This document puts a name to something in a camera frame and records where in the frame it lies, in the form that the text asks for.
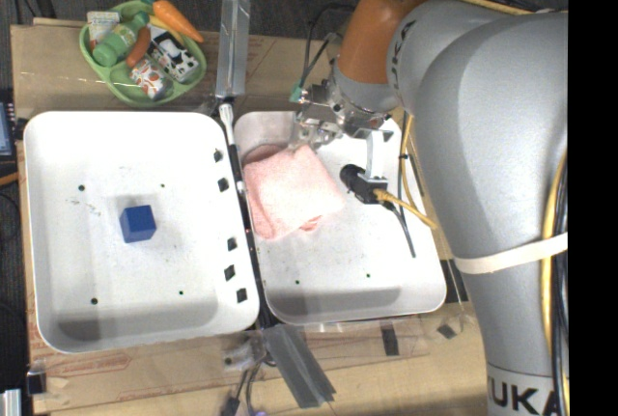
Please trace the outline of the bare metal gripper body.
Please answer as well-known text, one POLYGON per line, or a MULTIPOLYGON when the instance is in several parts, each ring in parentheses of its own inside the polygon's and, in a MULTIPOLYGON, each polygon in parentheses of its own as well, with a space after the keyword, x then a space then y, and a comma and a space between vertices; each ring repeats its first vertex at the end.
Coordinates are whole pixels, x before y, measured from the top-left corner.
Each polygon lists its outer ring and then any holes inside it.
POLYGON ((340 137, 366 138, 372 131, 379 130, 390 115, 374 112, 352 103, 333 82, 311 84, 302 88, 299 110, 295 118, 331 122, 340 126, 340 137))

